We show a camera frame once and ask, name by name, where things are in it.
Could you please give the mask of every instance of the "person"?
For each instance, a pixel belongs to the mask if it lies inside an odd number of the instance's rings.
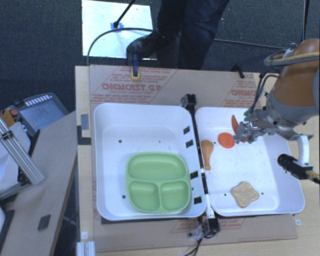
[[[173,44],[181,32],[178,69],[200,70],[229,0],[161,0],[155,30],[131,42],[126,52],[147,58]]]

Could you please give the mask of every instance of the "cardboard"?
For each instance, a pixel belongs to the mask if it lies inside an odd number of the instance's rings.
[[[179,105],[181,97],[185,94],[196,94],[197,109],[205,106],[248,108],[251,106],[256,92],[255,78],[252,73],[246,73],[245,78],[241,79],[236,72],[141,67],[141,79],[132,80],[130,68],[126,66],[92,65],[89,72],[91,109],[90,112],[87,110],[85,114],[91,117],[95,107],[104,102],[174,106]],[[91,129],[91,138],[94,138],[93,129]],[[90,234],[90,238],[95,241],[97,252],[192,246],[195,244],[195,239],[190,238],[188,234],[199,225],[197,219],[131,222],[103,220],[95,203],[94,139],[92,139],[91,146],[88,147],[91,147],[92,151],[94,223],[94,234]],[[221,231],[215,237],[204,240],[203,244],[297,238],[294,220],[290,214],[223,218],[219,222]]]

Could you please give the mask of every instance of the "orange object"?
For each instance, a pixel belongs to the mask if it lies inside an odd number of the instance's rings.
[[[201,140],[201,149],[204,158],[204,169],[210,171],[210,156],[212,151],[214,150],[214,144],[207,139]]]
[[[237,130],[239,127],[238,121],[235,117],[235,115],[233,114],[231,117],[231,124],[232,124],[232,129],[234,131],[234,134],[237,134]],[[241,142],[245,143],[247,141],[248,137],[244,138],[243,140],[241,140]]]
[[[218,136],[218,142],[226,149],[231,149],[236,144],[234,137],[228,132],[220,133]]]

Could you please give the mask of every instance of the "desk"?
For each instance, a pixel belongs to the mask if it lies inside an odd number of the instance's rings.
[[[14,210],[14,216],[1,255],[54,254],[76,170],[76,156],[76,115],[73,112],[40,131],[32,159],[44,173],[45,180],[24,188],[13,202],[3,206],[5,212]],[[48,227],[38,230],[41,217],[48,215]]]
[[[186,93],[195,93],[200,104],[210,106],[210,102],[217,100],[219,95],[213,95],[201,92],[197,85],[189,84],[188,78],[193,76],[203,77],[204,83],[210,83],[208,77],[215,77],[217,90],[225,90],[222,86],[227,83],[221,72],[209,71],[181,71],[183,75],[183,83],[175,88],[165,88],[161,91],[156,99],[153,99],[151,104],[177,105],[180,98]],[[254,79],[258,79],[258,74],[253,74]],[[90,70],[85,66],[78,66],[75,69],[76,78],[76,109],[77,109],[77,125],[81,125],[82,117],[88,115],[90,119]],[[266,86],[266,91],[270,90],[274,80],[270,80]],[[83,129],[82,137],[91,137],[90,122],[86,129]],[[311,156],[310,162],[314,164],[315,171],[319,171],[319,118],[315,117],[308,122],[307,125],[299,127],[297,131],[303,131],[305,134],[315,134],[315,137],[310,143]],[[293,156],[297,155],[297,147],[294,143],[290,143],[290,150]],[[92,167],[91,167],[91,146],[79,145],[78,147],[78,162],[79,162],[79,201],[80,201],[80,231],[87,232],[87,237],[83,237],[82,241],[93,241],[95,239],[94,230],[94,211],[93,211],[93,183],[92,183]],[[318,255],[317,245],[320,238],[320,209],[319,209],[319,185],[310,182],[309,180],[301,181],[303,194],[305,197],[305,208],[294,218],[299,219],[302,225],[296,227],[298,239],[275,240],[275,241],[255,241],[250,243],[233,243],[233,244],[215,244],[200,246],[197,255]],[[192,247],[171,247],[157,249],[138,249],[126,251],[111,251],[99,252],[98,256],[126,256],[126,255],[183,255],[191,250]]]

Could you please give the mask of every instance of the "white tray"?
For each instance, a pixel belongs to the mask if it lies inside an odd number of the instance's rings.
[[[199,139],[215,142],[210,158],[211,170],[205,171],[212,208],[222,216],[294,214],[303,210],[304,196],[299,180],[277,163],[281,154],[291,155],[287,141],[279,135],[260,136],[257,141],[223,148],[218,135],[234,135],[231,117],[244,119],[246,109],[202,107],[195,115]],[[258,191],[259,199],[240,208],[232,188],[248,181]]]
[[[206,207],[191,115],[180,106],[104,103],[94,111],[97,208],[108,220],[194,218]],[[144,213],[129,202],[126,163],[140,152],[169,152],[186,162],[191,200],[181,212]]]

